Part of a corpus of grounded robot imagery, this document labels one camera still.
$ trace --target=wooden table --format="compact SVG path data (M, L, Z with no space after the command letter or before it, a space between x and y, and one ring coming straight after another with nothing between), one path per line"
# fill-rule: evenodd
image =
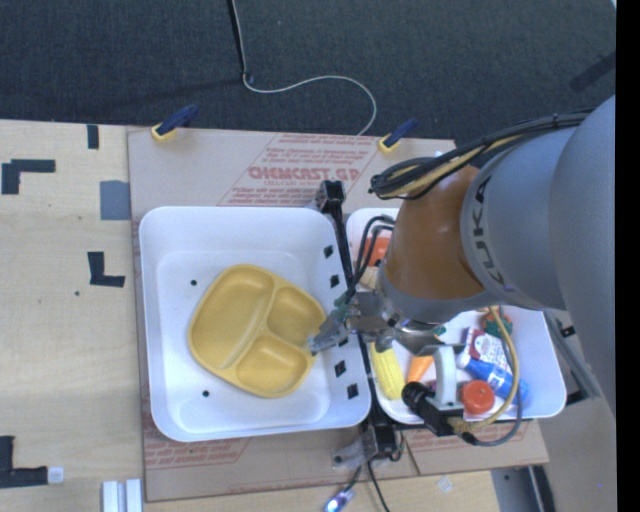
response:
M129 220L101 219L99 184L127 182L126 128L0 121L0 162L55 160L0 195L0 436L14 467L59 466L64 482L0 489L0 511L100 510L104 481L143 478L141 403ZM89 252L124 286L90 284ZM489 471L380 482L392 511L498 512ZM144 510L321 510L339 487L184 501ZM382 510L371 482L348 510Z

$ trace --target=black carpet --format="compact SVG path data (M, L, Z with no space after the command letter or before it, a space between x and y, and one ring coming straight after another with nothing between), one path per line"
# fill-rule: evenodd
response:
M375 96L369 135L467 142L616 92L610 0L237 0L263 89L319 75ZM256 94L226 0L0 0L0 119L153 125L196 104L194 127L356 134L367 95L323 80Z

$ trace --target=blue bottle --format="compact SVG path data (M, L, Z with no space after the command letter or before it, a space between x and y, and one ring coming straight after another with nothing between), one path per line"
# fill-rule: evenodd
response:
M458 356L456 364L458 368L469 372L474 379L488 382L496 396L499 396L502 399L509 396L513 376L508 371L493 363L474 359L466 352L463 352ZM522 400L522 403L524 403L527 401L527 396L529 395L529 386L522 379L519 380L519 385L520 399ZM518 395L513 397L513 403L518 403Z

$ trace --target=yellow corn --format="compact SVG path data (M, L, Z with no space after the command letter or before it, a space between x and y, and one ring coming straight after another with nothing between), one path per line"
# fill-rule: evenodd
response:
M405 382L393 348L378 352L372 343L370 345L370 353L371 362L382 392L389 400L400 400Z

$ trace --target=orange carrot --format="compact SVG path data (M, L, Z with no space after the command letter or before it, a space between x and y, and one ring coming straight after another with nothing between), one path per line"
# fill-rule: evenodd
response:
M433 356L413 356L409 364L407 382L418 382L433 363Z

